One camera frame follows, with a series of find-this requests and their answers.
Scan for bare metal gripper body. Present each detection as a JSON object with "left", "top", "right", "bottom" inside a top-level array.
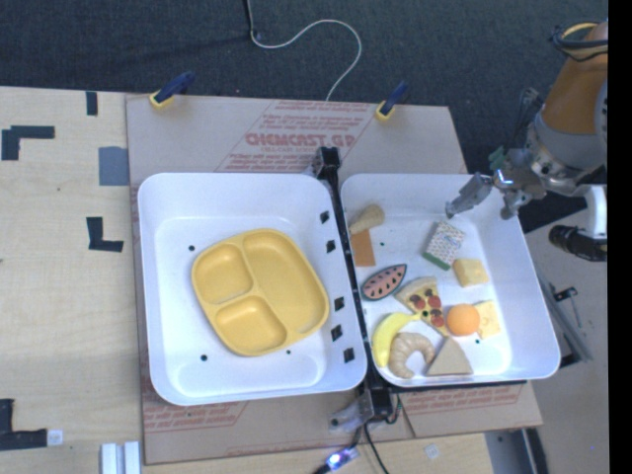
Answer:
[{"left": 492, "top": 138, "right": 607, "bottom": 202}]

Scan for white and green carton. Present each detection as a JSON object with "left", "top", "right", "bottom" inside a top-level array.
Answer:
[{"left": 421, "top": 220, "right": 467, "bottom": 272}]

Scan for yellow cheese block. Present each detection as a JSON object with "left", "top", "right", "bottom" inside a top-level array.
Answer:
[
  {"left": 452, "top": 257, "right": 491, "bottom": 289},
  {"left": 473, "top": 299, "right": 503, "bottom": 341}
]

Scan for white plastic tray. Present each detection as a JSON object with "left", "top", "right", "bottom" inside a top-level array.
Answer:
[
  {"left": 136, "top": 172, "right": 369, "bottom": 408},
  {"left": 340, "top": 172, "right": 563, "bottom": 389}
]

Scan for pizza slice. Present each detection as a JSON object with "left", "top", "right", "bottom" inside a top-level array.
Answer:
[{"left": 394, "top": 276, "right": 452, "bottom": 338}]

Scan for pink watermelon slice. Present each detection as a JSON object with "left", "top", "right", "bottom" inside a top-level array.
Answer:
[{"left": 359, "top": 263, "right": 409, "bottom": 303}]

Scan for orange ball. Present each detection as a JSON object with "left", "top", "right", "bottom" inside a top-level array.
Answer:
[{"left": 445, "top": 302, "right": 482, "bottom": 338}]

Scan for thin black rod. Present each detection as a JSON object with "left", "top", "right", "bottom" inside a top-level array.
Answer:
[{"left": 327, "top": 175, "right": 382, "bottom": 395}]

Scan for yellow banana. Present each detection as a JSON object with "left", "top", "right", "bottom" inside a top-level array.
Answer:
[{"left": 370, "top": 311, "right": 423, "bottom": 369}]

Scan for beige croissant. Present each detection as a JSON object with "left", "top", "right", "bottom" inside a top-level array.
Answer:
[{"left": 387, "top": 332, "right": 437, "bottom": 381}]

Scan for beige triangle sandwich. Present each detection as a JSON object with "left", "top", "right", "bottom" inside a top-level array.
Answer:
[{"left": 425, "top": 336, "right": 475, "bottom": 378}]

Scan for brown cardboard board red print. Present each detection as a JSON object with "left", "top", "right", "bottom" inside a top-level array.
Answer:
[{"left": 124, "top": 93, "right": 545, "bottom": 466}]

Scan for yellow divided plate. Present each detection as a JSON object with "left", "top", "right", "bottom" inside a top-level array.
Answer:
[{"left": 190, "top": 227, "right": 332, "bottom": 358}]

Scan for black cylinder on white bracket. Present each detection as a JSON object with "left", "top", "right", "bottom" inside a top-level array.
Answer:
[{"left": 548, "top": 184, "right": 609, "bottom": 264}]

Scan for black block with thin wires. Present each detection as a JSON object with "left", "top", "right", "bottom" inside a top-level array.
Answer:
[
  {"left": 361, "top": 385, "right": 397, "bottom": 420},
  {"left": 314, "top": 146, "right": 344, "bottom": 181}
]

